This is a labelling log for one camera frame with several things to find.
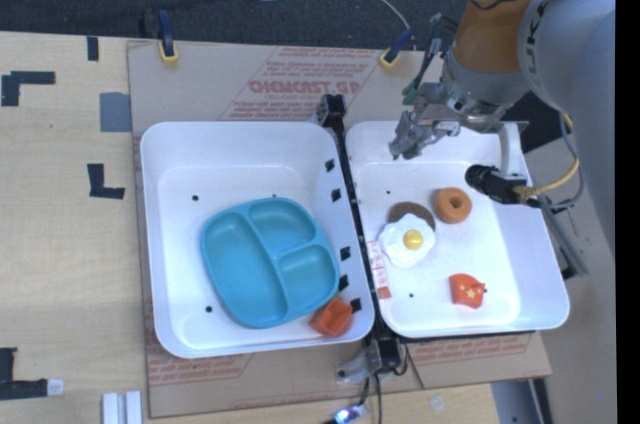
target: gray floor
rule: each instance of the gray floor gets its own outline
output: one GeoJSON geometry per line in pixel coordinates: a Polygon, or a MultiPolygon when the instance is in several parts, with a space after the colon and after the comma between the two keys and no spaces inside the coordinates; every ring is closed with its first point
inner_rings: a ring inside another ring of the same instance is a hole
{"type": "MultiPolygon", "coordinates": [[[[557,179],[572,157],[562,139],[526,155],[529,171],[538,184],[557,179]]],[[[576,177],[550,193],[553,201],[576,191],[576,177]]],[[[559,328],[542,332],[553,374],[545,380],[553,424],[609,424],[618,422],[616,364],[615,260],[594,212],[588,191],[568,212],[555,216],[557,223],[583,261],[588,273],[566,280],[571,310],[559,328]]],[[[552,241],[557,251],[566,244],[552,241]]],[[[562,255],[560,267],[566,263],[562,255]]],[[[531,411],[529,387],[519,382],[494,387],[501,422],[537,424],[531,411]]]]}

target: white tray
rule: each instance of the white tray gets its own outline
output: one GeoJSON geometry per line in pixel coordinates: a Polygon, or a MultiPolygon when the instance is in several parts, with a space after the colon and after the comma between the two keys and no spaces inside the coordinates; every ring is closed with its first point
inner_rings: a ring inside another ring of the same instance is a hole
{"type": "Polygon", "coordinates": [[[376,241],[391,206],[412,201],[434,212],[433,196],[446,186],[466,191],[473,209],[455,225],[436,218],[436,244],[411,269],[396,267],[383,256],[391,297],[380,300],[380,311],[387,325],[408,338],[560,326],[568,316],[569,299],[542,213],[498,204],[464,180],[472,164],[500,166],[498,136],[464,129],[425,147],[417,158],[394,161],[388,143],[396,125],[361,122],[347,133],[367,244],[376,241]],[[486,284],[480,308],[451,303],[448,277],[460,272],[486,284]]]}
{"type": "Polygon", "coordinates": [[[353,342],[374,309],[340,161],[331,134],[307,122],[167,122],[142,137],[141,161],[156,334],[170,353],[199,358],[353,342]],[[334,191],[341,197],[334,201],[334,191]],[[268,329],[234,322],[207,276],[199,239],[208,218],[273,195],[302,205],[333,248],[359,299],[349,330],[323,336],[304,316],[268,329]],[[342,259],[341,250],[350,256],[342,259]]]}

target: yellow cable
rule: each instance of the yellow cable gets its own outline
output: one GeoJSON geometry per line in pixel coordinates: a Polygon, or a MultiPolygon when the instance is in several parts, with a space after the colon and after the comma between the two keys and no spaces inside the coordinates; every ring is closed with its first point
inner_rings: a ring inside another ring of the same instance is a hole
{"type": "MultiPolygon", "coordinates": [[[[569,117],[569,115],[567,115],[566,113],[562,113],[561,116],[562,116],[562,119],[564,120],[564,122],[569,127],[569,130],[570,131],[573,130],[573,122],[572,122],[571,118],[569,117]]],[[[565,173],[558,180],[556,180],[554,182],[551,182],[549,184],[545,184],[544,186],[538,186],[538,187],[515,186],[513,188],[513,190],[516,193],[518,193],[518,195],[520,196],[520,198],[522,200],[526,200],[529,197],[534,196],[534,195],[540,195],[542,193],[547,193],[547,192],[551,191],[552,189],[556,189],[557,187],[562,186],[571,177],[573,177],[575,175],[575,173],[578,171],[579,166],[580,166],[580,161],[579,161],[579,159],[577,157],[575,157],[575,159],[573,160],[573,164],[571,165],[571,168],[569,168],[569,171],[567,171],[567,173],[565,173]]]]}

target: orange donut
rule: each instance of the orange donut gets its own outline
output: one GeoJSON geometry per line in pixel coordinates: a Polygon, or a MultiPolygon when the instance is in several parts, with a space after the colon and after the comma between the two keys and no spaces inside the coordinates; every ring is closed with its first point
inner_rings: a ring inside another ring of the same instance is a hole
{"type": "Polygon", "coordinates": [[[471,212],[471,199],[458,188],[444,188],[438,191],[433,201],[438,217],[445,223],[460,223],[471,212]]]}

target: wooden table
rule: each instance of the wooden table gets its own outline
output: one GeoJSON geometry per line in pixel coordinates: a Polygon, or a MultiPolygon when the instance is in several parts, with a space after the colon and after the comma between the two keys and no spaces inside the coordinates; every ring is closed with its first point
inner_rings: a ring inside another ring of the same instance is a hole
{"type": "MultiPolygon", "coordinates": [[[[100,422],[104,393],[141,391],[145,345],[132,137],[101,132],[99,96],[128,93],[127,40],[0,33],[0,74],[54,71],[0,107],[0,347],[17,347],[15,380],[61,378],[64,393],[0,401],[0,422],[100,422]],[[92,198],[88,164],[123,199],[92,198]]],[[[237,410],[162,422],[324,422],[354,401],[237,410]]],[[[369,400],[375,422],[377,402],[369,400]]],[[[490,385],[383,396],[385,424],[497,423],[490,385]],[[439,396],[443,407],[431,404],[439,396]]]]}

